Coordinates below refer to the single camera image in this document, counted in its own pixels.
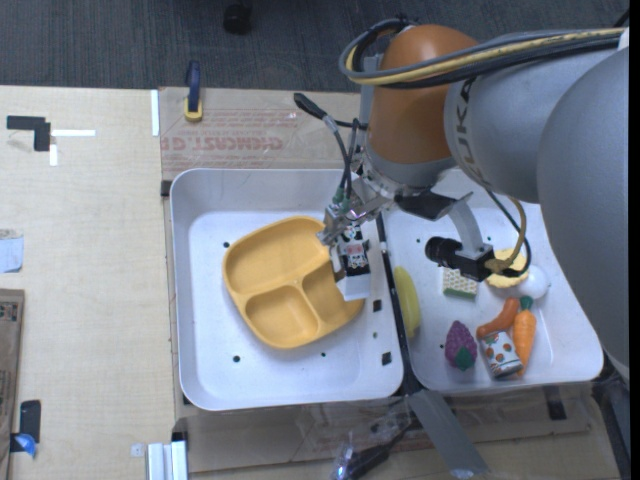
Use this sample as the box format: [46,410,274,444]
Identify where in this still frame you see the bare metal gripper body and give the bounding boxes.
[323,171,404,237]

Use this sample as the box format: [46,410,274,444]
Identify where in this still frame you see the black and white small carton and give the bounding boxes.
[333,223,373,303]

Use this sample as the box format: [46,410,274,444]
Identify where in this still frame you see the yellow divided plate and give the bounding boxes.
[221,215,367,351]

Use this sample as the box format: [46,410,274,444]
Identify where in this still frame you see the yellow banana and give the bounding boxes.
[392,265,423,340]

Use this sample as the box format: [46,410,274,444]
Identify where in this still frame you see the brown cardboard board red print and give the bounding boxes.
[158,86,617,475]

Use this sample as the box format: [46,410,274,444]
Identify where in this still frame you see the white plastic tray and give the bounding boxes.
[168,167,406,413]
[380,167,606,398]

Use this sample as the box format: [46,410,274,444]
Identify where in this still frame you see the yellow biscuit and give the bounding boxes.
[485,248,531,290]

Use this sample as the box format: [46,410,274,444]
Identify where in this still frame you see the purple grapes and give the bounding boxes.
[444,319,479,372]

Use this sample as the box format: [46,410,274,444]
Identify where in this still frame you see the orange sausage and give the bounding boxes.
[475,296,522,341]

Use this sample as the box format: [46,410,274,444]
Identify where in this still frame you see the white egg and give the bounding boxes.
[516,263,552,301]

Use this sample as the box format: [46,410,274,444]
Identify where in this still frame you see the clear plastic bag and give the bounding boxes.
[293,401,417,480]

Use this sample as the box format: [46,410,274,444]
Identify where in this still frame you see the small can with tomato print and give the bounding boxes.
[480,330,525,380]

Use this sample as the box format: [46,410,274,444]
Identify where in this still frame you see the orange carrot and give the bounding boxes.
[511,294,538,373]

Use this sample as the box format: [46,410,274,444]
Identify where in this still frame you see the black chair caster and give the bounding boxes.
[222,1,253,36]

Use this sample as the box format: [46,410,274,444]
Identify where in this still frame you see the black cylinder on white bracket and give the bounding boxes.
[394,190,496,284]

